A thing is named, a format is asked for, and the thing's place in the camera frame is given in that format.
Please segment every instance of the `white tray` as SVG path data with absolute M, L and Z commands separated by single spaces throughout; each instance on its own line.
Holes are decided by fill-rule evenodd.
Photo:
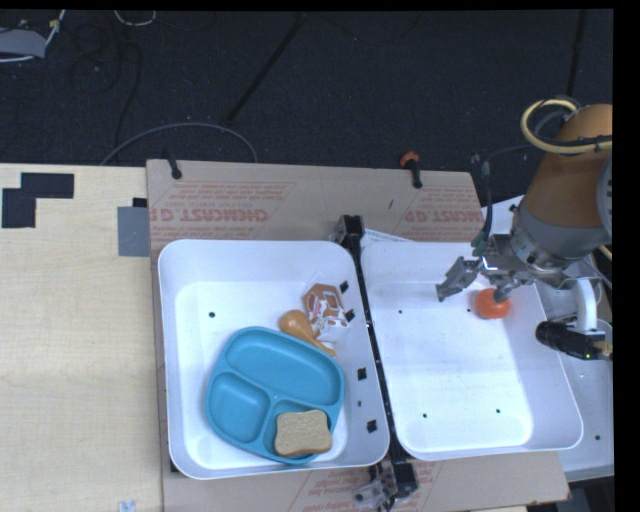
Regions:
M 206 419 L 207 382 L 233 333 L 278 329 L 279 317 L 302 309 L 306 286 L 320 273 L 355 316 L 344 340 L 332 345 L 345 378 L 333 448 L 291 466 L 231 445 Z M 324 241 L 179 240 L 158 260 L 167 380 L 169 451 L 195 479 L 369 466 L 389 447 L 389 430 L 364 317 L 355 265 L 339 245 Z
M 511 312 L 485 320 L 479 278 L 439 302 L 435 286 L 467 243 L 376 242 L 362 254 L 391 410 L 400 444 L 422 460 L 568 449 L 582 420 L 559 352 L 535 338 L 545 320 L 534 286 Z

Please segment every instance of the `orange round object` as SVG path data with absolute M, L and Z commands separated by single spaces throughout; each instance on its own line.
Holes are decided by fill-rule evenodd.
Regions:
M 476 297 L 476 310 L 482 318 L 504 318 L 511 310 L 509 299 L 502 302 L 493 300 L 495 288 L 485 288 Z

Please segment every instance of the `cardboard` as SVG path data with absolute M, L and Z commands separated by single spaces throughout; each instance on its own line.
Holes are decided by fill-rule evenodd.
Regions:
M 417 241 L 470 241 L 483 216 L 465 172 L 178 161 L 147 163 L 162 474 L 166 511 L 351 511 L 368 468 L 287 471 L 210 481 L 171 471 L 157 259 L 182 238 L 326 240 L 342 215 L 367 229 Z M 568 485 L 555 452 L 412 461 L 419 488 L 394 510 L 455 511 L 555 502 Z

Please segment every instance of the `black stand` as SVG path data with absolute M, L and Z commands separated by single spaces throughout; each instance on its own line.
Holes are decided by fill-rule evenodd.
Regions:
M 289 32 L 287 33 L 285 38 L 280 43 L 280 46 L 278 46 L 278 48 L 276 49 L 274 54 L 271 56 L 271 58 L 265 64 L 265 66 L 260 70 L 260 73 L 258 73 L 258 76 L 256 76 L 256 78 L 254 79 L 252 84 L 249 86 L 247 91 L 244 93 L 242 98 L 240 98 L 240 101 L 238 101 L 237 105 L 224 118 L 224 123 L 227 126 L 230 125 L 233 122 L 233 120 L 238 115 L 238 112 L 240 112 L 240 110 L 242 109 L 244 104 L 247 101 L 249 101 L 249 98 L 251 97 L 251 95 L 258 88 L 258 86 L 260 85 L 262 80 L 264 80 L 264 77 L 267 76 L 267 73 L 269 73 L 269 71 L 271 71 L 271 68 L 278 61 L 278 59 L 280 58 L 280 55 L 282 55 L 282 52 L 284 52 L 286 50 L 287 46 L 289 46 L 289 43 L 291 43 L 291 41 L 293 40 L 295 35 L 298 33 L 298 30 L 300 30 L 300 28 L 302 28 L 302 25 L 304 25 L 305 21 L 307 21 L 306 14 L 301 14 L 301 13 L 297 13 L 296 14 L 296 21 L 295 21 L 293 27 L 291 27 L 291 29 L 289 30 Z

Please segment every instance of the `sponge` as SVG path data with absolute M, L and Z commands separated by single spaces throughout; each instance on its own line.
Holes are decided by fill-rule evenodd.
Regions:
M 320 409 L 283 412 L 276 419 L 276 453 L 293 457 L 303 453 L 325 453 L 333 445 L 327 414 Z

